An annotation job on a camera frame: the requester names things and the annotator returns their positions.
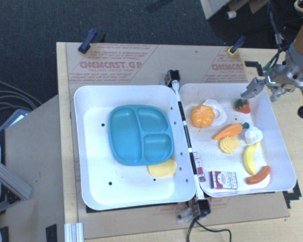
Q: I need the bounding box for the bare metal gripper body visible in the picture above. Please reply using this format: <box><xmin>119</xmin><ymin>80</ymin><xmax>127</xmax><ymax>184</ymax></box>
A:
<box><xmin>263</xmin><ymin>64</ymin><xmax>303</xmax><ymax>89</ymax></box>

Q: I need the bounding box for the red strawberry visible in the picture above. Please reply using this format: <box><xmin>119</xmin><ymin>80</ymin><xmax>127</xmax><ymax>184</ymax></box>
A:
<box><xmin>234</xmin><ymin>98</ymin><xmax>251</xmax><ymax>114</ymax></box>

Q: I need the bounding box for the white fried egg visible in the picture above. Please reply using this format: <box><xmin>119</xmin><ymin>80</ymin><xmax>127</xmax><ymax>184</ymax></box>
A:
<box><xmin>201</xmin><ymin>98</ymin><xmax>229</xmax><ymax>127</ymax></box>

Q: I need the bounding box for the white garlic bulb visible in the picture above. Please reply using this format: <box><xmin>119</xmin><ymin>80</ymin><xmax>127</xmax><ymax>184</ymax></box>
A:
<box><xmin>244</xmin><ymin>126</ymin><xmax>264</xmax><ymax>145</ymax></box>

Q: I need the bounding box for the orange carrot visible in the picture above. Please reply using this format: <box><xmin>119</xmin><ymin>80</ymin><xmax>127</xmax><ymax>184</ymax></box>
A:
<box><xmin>213</xmin><ymin>122</ymin><xmax>250</xmax><ymax>140</ymax></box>

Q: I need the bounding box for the orange pumpkin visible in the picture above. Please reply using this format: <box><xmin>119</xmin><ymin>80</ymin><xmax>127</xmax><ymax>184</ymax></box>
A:
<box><xmin>190</xmin><ymin>104</ymin><xmax>216</xmax><ymax>129</ymax></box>

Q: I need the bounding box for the yellow ridged chip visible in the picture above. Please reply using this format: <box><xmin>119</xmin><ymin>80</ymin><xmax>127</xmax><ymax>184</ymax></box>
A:
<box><xmin>219</xmin><ymin>136</ymin><xmax>241</xmax><ymax>154</ymax></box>

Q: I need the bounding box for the yellow banana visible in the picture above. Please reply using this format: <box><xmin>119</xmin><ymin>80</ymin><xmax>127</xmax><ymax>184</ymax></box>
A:
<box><xmin>243</xmin><ymin>142</ymin><xmax>261</xmax><ymax>176</ymax></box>

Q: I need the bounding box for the white plastic tray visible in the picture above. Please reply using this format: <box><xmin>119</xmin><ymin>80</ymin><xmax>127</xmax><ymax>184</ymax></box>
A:
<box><xmin>179</xmin><ymin>82</ymin><xmax>297</xmax><ymax>198</ymax></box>
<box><xmin>73</xmin><ymin>84</ymin><xmax>197</xmax><ymax>211</ymax></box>

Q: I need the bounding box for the thin black and white rod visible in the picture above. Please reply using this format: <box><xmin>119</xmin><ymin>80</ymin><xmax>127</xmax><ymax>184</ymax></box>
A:
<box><xmin>171</xmin><ymin>80</ymin><xmax>205</xmax><ymax>200</ymax></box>

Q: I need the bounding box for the orange sausage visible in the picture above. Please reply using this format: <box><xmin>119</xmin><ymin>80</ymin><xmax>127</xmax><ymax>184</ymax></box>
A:
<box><xmin>246</xmin><ymin>165</ymin><xmax>271</xmax><ymax>186</ymax></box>

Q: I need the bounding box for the small red and white packet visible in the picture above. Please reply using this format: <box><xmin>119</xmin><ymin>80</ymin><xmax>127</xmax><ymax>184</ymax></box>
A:
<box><xmin>192</xmin><ymin>151</ymin><xmax>207</xmax><ymax>183</ymax></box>

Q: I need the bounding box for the red and white carton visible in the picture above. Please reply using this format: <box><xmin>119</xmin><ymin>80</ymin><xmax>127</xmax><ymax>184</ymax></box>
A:
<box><xmin>209</xmin><ymin>170</ymin><xmax>239</xmax><ymax>191</ymax></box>

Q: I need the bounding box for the brown cardboard board, red print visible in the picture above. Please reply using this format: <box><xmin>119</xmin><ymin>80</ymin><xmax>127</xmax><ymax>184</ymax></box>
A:
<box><xmin>65</xmin><ymin>42</ymin><xmax>291</xmax><ymax>239</ymax></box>

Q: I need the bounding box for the yellow flat potato slice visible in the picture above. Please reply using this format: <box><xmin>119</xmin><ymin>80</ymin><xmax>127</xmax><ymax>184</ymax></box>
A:
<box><xmin>147</xmin><ymin>158</ymin><xmax>178</xmax><ymax>178</ymax></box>

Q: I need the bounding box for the blue divided plate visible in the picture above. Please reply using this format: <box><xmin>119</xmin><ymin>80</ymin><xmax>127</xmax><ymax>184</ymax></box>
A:
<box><xmin>108</xmin><ymin>104</ymin><xmax>174</xmax><ymax>167</ymax></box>

